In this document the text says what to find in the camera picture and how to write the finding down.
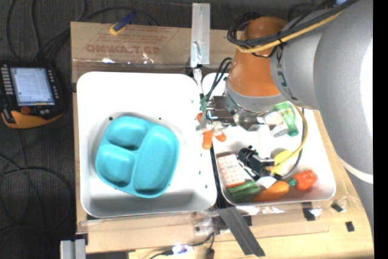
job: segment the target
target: white band on robot arm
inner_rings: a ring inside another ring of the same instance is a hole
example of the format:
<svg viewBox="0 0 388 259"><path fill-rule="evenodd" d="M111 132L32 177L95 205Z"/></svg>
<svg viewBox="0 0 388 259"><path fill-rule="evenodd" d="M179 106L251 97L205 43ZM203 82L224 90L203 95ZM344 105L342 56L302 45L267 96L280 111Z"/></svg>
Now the white band on robot arm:
<svg viewBox="0 0 388 259"><path fill-rule="evenodd" d="M373 175L371 174L368 174L368 173L364 173L356 168L354 168L353 166L351 166L350 164L346 163L343 159L341 159L340 157L338 157L340 162L342 163L342 165L350 172L352 173L353 175L355 175L357 178L367 182L367 183L370 183L370 184L373 184Z"/></svg>

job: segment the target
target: blue plate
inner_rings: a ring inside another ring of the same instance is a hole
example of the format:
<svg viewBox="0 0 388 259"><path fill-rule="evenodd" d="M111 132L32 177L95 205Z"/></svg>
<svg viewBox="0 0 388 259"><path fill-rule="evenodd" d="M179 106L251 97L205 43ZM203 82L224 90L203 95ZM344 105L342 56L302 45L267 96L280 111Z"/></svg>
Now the blue plate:
<svg viewBox="0 0 388 259"><path fill-rule="evenodd" d="M142 118L121 116L102 137L96 171L115 189L154 198L167 190L178 155L179 141L171 130Z"/></svg>

